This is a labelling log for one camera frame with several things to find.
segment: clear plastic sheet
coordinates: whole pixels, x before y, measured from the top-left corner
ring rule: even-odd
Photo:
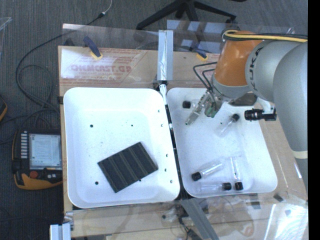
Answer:
[[[168,89],[203,88],[192,67],[218,60],[224,45],[221,32],[225,28],[240,28],[255,33],[294,33],[294,29],[285,27],[169,20],[167,29],[173,30],[174,52],[173,80],[168,82]],[[157,32],[65,24],[63,34],[68,42],[59,47],[61,96],[76,86],[155,87],[159,47]],[[103,53],[101,60],[94,60],[89,48],[84,47],[85,36],[90,37]],[[201,52],[208,56],[205,62],[199,58]],[[77,54],[82,54],[82,58],[79,59]],[[64,75],[68,72],[64,72],[64,63],[68,58],[73,58],[70,59],[72,63],[77,60],[85,63],[89,58],[97,65],[105,59],[106,65],[111,66],[110,72],[104,64],[96,67],[100,70],[96,74],[84,70],[85,67],[78,67],[78,73],[80,70],[89,73]],[[278,121],[259,123],[277,176],[275,190],[259,194],[199,198],[199,205],[222,240],[309,239],[308,197],[283,130]],[[184,213],[179,200],[77,209],[68,200],[65,189],[64,209],[66,221],[72,222],[71,233],[75,238],[109,234],[112,236],[107,236],[106,239],[177,240],[186,239],[186,228],[193,229],[200,236],[193,221]]]

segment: gray carpet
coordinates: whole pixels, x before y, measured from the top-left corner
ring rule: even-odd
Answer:
[[[94,26],[134,30],[137,24],[173,0],[113,0],[111,9]],[[237,15],[239,24],[293,27],[297,34],[308,34],[308,0],[248,0],[238,3],[227,0],[203,0],[214,7]],[[28,115],[40,108],[18,89],[15,72],[19,61],[31,49],[61,34],[62,24],[85,25],[105,11],[111,0],[0,0],[0,18],[11,17],[5,29],[5,42],[0,64],[0,95],[8,105],[5,120]],[[226,18],[197,11],[200,21],[224,23]],[[166,29],[171,14],[146,30]],[[53,83],[50,102],[58,108],[58,38],[32,52],[22,67],[36,64],[48,68],[53,77],[41,70],[25,72],[23,84],[32,93],[45,97]],[[60,126],[54,113],[43,115],[52,127]],[[0,124],[0,141],[10,137],[14,123]],[[47,240],[49,224],[60,223],[63,217],[61,186],[25,191],[18,189],[11,173],[11,143],[0,145],[0,239]]]

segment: black cable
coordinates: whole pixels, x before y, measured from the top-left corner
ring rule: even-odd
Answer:
[[[207,72],[211,72],[211,71],[214,71],[215,68],[212,68],[212,69],[207,69],[207,70],[204,70],[202,71],[202,76],[203,78],[206,80],[208,86],[210,87],[210,90],[213,92],[214,91],[214,88],[213,88],[213,85],[211,84],[211,82],[209,81],[209,79],[206,77],[205,73]]]
[[[92,20],[92,21],[90,21],[88,24],[86,24],[86,26],[91,25],[92,23],[94,23],[96,20],[102,18],[103,16],[105,16],[105,13],[101,12],[94,20]],[[67,33],[63,33],[63,34],[57,35],[56,37],[54,37],[54,38],[52,38],[52,39],[50,39],[50,40],[48,40],[48,41],[46,41],[46,42],[44,42],[44,43],[42,43],[42,44],[39,44],[39,45],[36,46],[35,48],[33,48],[33,49],[31,49],[30,51],[28,51],[28,52],[22,57],[22,59],[19,61],[18,66],[15,68],[15,81],[18,82],[19,68],[20,68],[22,62],[25,60],[25,58],[26,58],[29,54],[31,54],[32,52],[34,52],[34,51],[37,50],[38,48],[40,48],[40,47],[42,47],[42,46],[45,46],[46,44],[48,44],[48,43],[50,43],[50,42],[52,42],[52,41],[54,41],[54,40],[56,40],[56,39],[58,39],[58,38],[61,38],[61,37],[65,36],[65,35],[68,35],[68,34],[70,34],[70,33],[73,33],[73,32],[75,32],[75,31],[76,31],[76,30],[71,30],[71,31],[69,31],[69,32],[67,32]]]
[[[185,240],[187,240],[187,239],[189,238],[188,233],[189,233],[189,231],[190,231],[190,228],[188,228],[188,227],[186,226],[186,224],[183,222],[181,216],[178,217],[178,221],[179,221],[180,225],[183,227],[184,231],[186,232],[186,238],[185,238]]]
[[[229,34],[236,34],[239,30],[228,31]],[[242,36],[270,36],[270,37],[287,37],[287,38],[300,38],[308,39],[306,34],[294,34],[294,33],[252,33],[252,34],[241,34]]]
[[[96,20],[102,18],[103,16],[105,16],[106,12],[101,12],[95,19],[93,19],[92,21],[90,21],[88,24],[86,24],[86,26],[89,26],[91,25],[92,23],[94,23]],[[28,51],[23,57],[22,59],[19,61],[17,67],[15,68],[15,81],[18,85],[18,88],[20,89],[20,91],[28,98],[30,99],[32,102],[38,104],[41,106],[41,108],[39,110],[37,110],[36,112],[32,113],[31,115],[23,115],[23,116],[17,116],[17,117],[14,117],[14,118],[10,118],[8,119],[7,121],[2,121],[2,123],[0,124],[0,126],[12,121],[12,120],[17,120],[18,118],[23,118],[23,117],[26,117],[26,120],[23,121],[23,123],[20,125],[20,128],[24,125],[24,123],[29,119],[31,118],[32,116],[34,116],[34,114],[37,114],[37,113],[41,113],[43,111],[55,111],[59,116],[60,116],[60,112],[59,112],[59,109],[57,109],[55,106],[53,106],[51,103],[49,103],[49,98],[51,96],[51,93],[52,93],[52,90],[53,90],[53,86],[54,84],[52,83],[51,86],[49,87],[49,93],[46,97],[46,99],[42,99],[40,97],[37,97],[35,95],[33,95],[32,93],[30,93],[29,91],[27,91],[22,83],[21,83],[21,74],[24,70],[26,70],[27,68],[30,68],[30,67],[35,67],[37,69],[41,69],[41,70],[45,70],[48,74],[50,74],[51,78],[52,78],[52,74],[51,72],[46,68],[46,67],[42,67],[42,66],[39,66],[39,65],[36,65],[36,64],[30,64],[30,65],[26,65],[24,66],[22,69],[20,69],[23,61],[32,53],[34,52],[35,50],[37,50],[38,48],[40,47],[43,47],[45,46],[46,44],[56,40],[56,39],[59,39],[65,35],[68,35],[70,33],[73,33],[75,32],[76,30],[71,30],[71,31],[68,31],[66,33],[63,33],[63,34],[60,34],[60,35],[57,35],[56,37],[53,37],[51,38],[50,40],[42,43],[42,44],[39,44],[38,46],[34,47],[33,49],[31,49],[30,51]],[[45,121],[44,118],[42,117],[39,117],[39,115],[37,115],[36,117],[36,120],[34,122],[34,124],[36,125],[37,123],[37,120],[38,119],[41,119],[42,121]],[[9,140],[10,138],[12,138],[14,136],[11,135],[9,136],[8,138],[6,138],[5,140],[2,140],[0,139],[0,145],[4,145],[4,144],[9,144],[12,140]]]
[[[193,71],[195,73],[195,75],[199,78],[199,80],[203,83],[203,85],[205,86],[205,88],[211,92],[211,86],[207,85],[206,82],[201,78],[201,76],[198,74],[198,72],[196,71],[196,68],[198,67],[203,67],[203,66],[208,66],[208,65],[213,65],[213,64],[217,64],[217,62],[209,62],[209,63],[204,63],[204,64],[199,64],[199,65],[195,65],[193,67]]]
[[[18,87],[19,89],[24,93],[24,95],[29,98],[31,101],[33,101],[34,103],[38,104],[38,105],[41,105],[41,108],[45,108],[45,105],[47,105],[47,107],[50,107],[52,108],[53,110],[59,112],[59,110],[57,108],[55,108],[52,104],[49,103],[49,98],[52,94],[52,91],[53,91],[53,87],[54,87],[54,83],[51,82],[50,86],[49,86],[49,92],[47,94],[47,97],[46,99],[42,99],[40,97],[37,97],[35,95],[33,95],[31,92],[27,91],[22,83],[21,83],[21,75],[22,75],[22,72],[27,69],[27,68],[31,68],[31,67],[34,67],[36,69],[40,69],[42,71],[45,71],[47,74],[49,74],[50,78],[53,79],[53,76],[51,74],[51,72],[46,68],[46,67],[42,67],[42,66],[39,66],[39,65],[36,65],[36,64],[30,64],[30,65],[27,65],[27,66],[24,66],[21,70],[18,69],[17,71],[17,79],[16,79],[16,82],[18,84]]]

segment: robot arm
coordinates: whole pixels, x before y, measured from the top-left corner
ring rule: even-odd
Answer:
[[[308,194],[308,42],[301,38],[227,40],[212,84],[222,102],[252,91],[275,104]]]

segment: yellow cable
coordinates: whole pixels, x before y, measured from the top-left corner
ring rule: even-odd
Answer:
[[[232,29],[225,31],[222,35],[222,38],[224,36],[227,36],[227,37],[236,38],[236,39],[281,40],[281,41],[292,41],[292,42],[300,42],[300,43],[304,43],[304,42],[308,41],[308,39],[303,39],[303,38],[298,38],[298,37],[290,37],[290,36],[260,35],[260,34],[232,34],[230,32],[235,32],[235,31]]]

